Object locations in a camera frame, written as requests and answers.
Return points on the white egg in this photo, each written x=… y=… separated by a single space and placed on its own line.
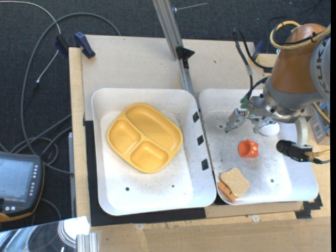
x=270 y=130

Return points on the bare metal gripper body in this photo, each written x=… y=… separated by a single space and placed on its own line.
x=258 y=105

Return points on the black cylinder on white bracket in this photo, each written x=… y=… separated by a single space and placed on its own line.
x=291 y=149

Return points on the yellow divided plate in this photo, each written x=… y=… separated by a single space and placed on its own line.
x=143 y=138

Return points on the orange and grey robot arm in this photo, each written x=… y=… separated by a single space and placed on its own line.
x=291 y=72

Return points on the beige bread slice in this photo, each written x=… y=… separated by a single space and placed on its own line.
x=235 y=182

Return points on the pale flat board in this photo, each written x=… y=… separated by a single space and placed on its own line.
x=136 y=67

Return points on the orange toast slice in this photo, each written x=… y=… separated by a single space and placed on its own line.
x=226 y=191

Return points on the red cup with star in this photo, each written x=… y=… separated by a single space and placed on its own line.
x=249 y=149

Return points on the white plastic tray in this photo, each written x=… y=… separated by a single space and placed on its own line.
x=147 y=190
x=265 y=172

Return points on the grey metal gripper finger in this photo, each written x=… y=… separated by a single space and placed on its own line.
x=234 y=119
x=258 y=126

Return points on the blue and white carton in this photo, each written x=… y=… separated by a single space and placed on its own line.
x=319 y=125

